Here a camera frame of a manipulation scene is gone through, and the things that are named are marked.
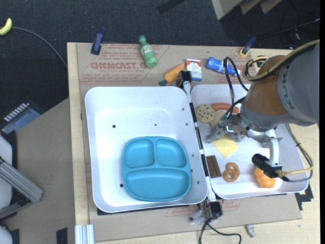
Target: pretzel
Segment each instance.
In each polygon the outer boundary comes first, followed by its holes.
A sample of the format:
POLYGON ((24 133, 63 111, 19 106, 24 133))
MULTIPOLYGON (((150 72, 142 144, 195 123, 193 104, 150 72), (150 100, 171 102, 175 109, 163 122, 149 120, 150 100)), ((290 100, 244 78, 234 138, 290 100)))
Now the pretzel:
POLYGON ((225 171, 222 174, 222 177, 227 182, 236 181, 240 174, 238 165, 235 163, 227 163, 225 166, 225 171))

